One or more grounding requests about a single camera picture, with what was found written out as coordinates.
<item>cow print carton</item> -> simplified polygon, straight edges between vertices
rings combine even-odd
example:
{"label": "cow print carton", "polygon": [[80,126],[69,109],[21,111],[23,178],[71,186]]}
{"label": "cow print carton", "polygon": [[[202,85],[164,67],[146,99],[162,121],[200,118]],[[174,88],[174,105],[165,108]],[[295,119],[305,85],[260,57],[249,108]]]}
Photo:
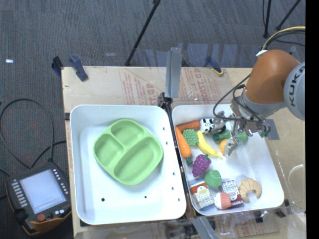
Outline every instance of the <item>cow print carton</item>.
{"label": "cow print carton", "polygon": [[234,180],[222,182],[220,190],[230,195],[232,207],[236,207],[244,203]]}

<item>green plate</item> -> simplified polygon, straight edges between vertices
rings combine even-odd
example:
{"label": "green plate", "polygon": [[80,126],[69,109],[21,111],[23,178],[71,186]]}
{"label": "green plate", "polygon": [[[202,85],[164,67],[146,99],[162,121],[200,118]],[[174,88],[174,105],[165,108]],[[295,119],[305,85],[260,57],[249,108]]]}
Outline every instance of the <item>green plate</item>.
{"label": "green plate", "polygon": [[136,185],[157,167],[163,157],[159,141],[132,119],[119,119],[94,142],[95,159],[114,179]]}

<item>toy banana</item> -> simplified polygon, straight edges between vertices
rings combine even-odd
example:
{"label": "toy banana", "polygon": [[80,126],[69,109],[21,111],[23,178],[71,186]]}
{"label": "toy banana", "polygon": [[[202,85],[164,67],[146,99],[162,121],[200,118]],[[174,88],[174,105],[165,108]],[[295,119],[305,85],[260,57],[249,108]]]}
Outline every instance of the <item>toy banana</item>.
{"label": "toy banana", "polygon": [[204,154],[208,154],[208,156],[216,156],[216,157],[222,157],[223,154],[218,153],[216,150],[214,150],[205,140],[203,133],[198,130],[197,132],[198,135],[198,143],[197,146],[200,148]]}

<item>black pole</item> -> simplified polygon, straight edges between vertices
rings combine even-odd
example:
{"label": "black pole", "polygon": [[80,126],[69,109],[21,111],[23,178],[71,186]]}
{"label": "black pole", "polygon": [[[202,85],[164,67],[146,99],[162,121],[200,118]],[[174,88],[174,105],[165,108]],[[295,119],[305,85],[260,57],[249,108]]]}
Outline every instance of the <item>black pole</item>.
{"label": "black pole", "polygon": [[290,14],[293,12],[293,10],[296,8],[296,6],[299,4],[301,0],[297,0],[294,6],[290,9],[290,11],[287,13],[286,17],[281,21],[281,23],[276,27],[277,30],[280,30],[282,25],[285,23],[286,19],[290,16]]}
{"label": "black pole", "polygon": [[140,43],[140,41],[141,41],[141,38],[143,37],[144,32],[145,32],[145,30],[147,29],[147,27],[148,27],[148,25],[149,25],[149,22],[150,22],[150,20],[151,20],[152,17],[153,17],[153,14],[154,14],[156,8],[159,6],[160,0],[153,0],[153,4],[154,4],[153,9],[152,9],[152,11],[151,11],[151,13],[150,13],[150,15],[149,15],[147,21],[146,21],[145,24],[144,24],[144,27],[143,27],[143,29],[142,29],[142,31],[141,31],[141,33],[140,33],[140,35],[139,35],[139,37],[138,37],[138,39],[137,39],[135,45],[134,45],[133,50],[131,51],[131,53],[130,53],[130,55],[129,55],[129,58],[128,58],[127,61],[125,62],[125,65],[126,65],[126,66],[129,66],[129,65],[130,65],[130,61],[131,61],[131,59],[132,59],[132,57],[133,57],[133,55],[134,55],[134,53],[135,53],[135,50],[137,49],[137,47],[138,47],[138,45],[139,45],[139,43]]}
{"label": "black pole", "polygon": [[268,24],[269,24],[270,7],[271,7],[271,0],[268,0],[268,8],[267,8],[267,16],[266,16],[266,25],[265,25],[264,38],[268,37]]}

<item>orange carrot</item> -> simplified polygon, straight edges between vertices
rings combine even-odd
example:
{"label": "orange carrot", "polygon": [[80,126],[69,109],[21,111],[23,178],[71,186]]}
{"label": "orange carrot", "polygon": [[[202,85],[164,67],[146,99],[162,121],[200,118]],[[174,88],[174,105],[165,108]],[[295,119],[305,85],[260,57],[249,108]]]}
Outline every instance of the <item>orange carrot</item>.
{"label": "orange carrot", "polygon": [[191,149],[177,126],[175,127],[175,132],[180,154],[183,157],[189,157],[191,155]]}
{"label": "orange carrot", "polygon": [[196,129],[200,127],[200,121],[199,120],[193,120],[190,122],[186,122],[183,124],[177,125],[178,129],[183,133],[185,129]]}

